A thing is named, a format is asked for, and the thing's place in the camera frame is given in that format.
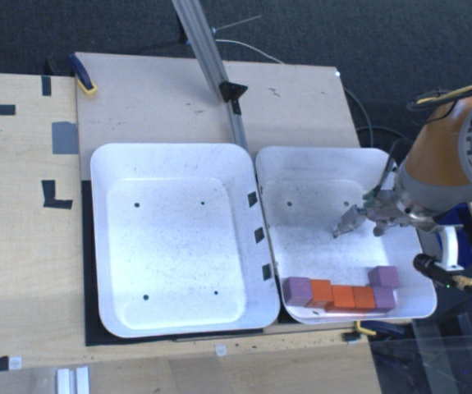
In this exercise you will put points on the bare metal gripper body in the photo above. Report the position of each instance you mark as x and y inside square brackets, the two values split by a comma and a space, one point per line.
[400, 211]

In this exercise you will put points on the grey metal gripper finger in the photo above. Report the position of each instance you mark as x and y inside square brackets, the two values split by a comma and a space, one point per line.
[348, 222]
[380, 229]

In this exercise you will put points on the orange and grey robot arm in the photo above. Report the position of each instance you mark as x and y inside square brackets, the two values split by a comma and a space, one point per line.
[436, 158]

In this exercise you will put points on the white plastic tray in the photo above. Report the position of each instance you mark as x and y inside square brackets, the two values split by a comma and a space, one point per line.
[178, 240]
[322, 257]

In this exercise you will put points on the purple cube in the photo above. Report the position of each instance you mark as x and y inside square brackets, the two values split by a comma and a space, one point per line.
[384, 276]
[298, 291]
[384, 299]

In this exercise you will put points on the orange cube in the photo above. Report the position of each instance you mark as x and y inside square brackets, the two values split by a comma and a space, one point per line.
[343, 296]
[364, 298]
[322, 290]

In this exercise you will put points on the pale wood board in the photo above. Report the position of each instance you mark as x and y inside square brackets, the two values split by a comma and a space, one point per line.
[157, 105]

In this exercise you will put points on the black cylinder on white bracket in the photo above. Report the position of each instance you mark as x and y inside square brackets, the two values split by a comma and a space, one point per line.
[449, 253]

